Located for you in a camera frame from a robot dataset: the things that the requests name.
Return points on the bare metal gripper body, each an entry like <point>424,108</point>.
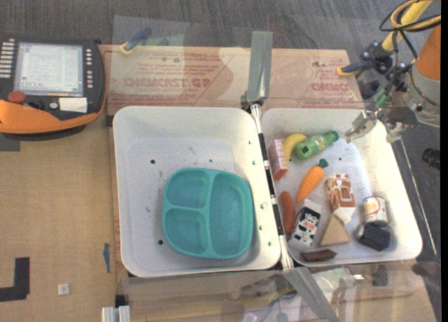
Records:
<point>399,115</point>

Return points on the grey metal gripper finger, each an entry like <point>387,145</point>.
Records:
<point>395,132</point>
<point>360,126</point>

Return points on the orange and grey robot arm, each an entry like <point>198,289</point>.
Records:
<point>428,68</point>

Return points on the white plastic tray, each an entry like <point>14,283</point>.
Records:
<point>385,173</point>
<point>147,191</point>

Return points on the green bottle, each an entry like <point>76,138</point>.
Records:
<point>313,145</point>

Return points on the brown and white carton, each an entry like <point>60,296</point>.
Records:
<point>339,192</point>

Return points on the yellow banana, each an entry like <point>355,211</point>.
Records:
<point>290,143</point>

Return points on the orange carrot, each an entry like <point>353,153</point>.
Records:
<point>311,182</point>

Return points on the small white and orange can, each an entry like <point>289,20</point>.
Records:
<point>375,209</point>

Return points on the red carton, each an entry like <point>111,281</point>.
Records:
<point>276,159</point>

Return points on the black block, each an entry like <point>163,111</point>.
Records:
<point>375,236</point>

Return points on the black and white cow carton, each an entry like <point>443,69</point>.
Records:
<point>307,224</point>

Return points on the tan bread slice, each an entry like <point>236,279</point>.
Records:
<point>334,234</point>

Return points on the brown sausage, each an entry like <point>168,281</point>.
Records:
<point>287,212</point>

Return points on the brown chocolate bar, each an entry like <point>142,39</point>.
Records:
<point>318,255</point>

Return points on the green divided plate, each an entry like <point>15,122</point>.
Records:
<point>224,215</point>

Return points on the brown cardboard board red print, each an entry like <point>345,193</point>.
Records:
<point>157,82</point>

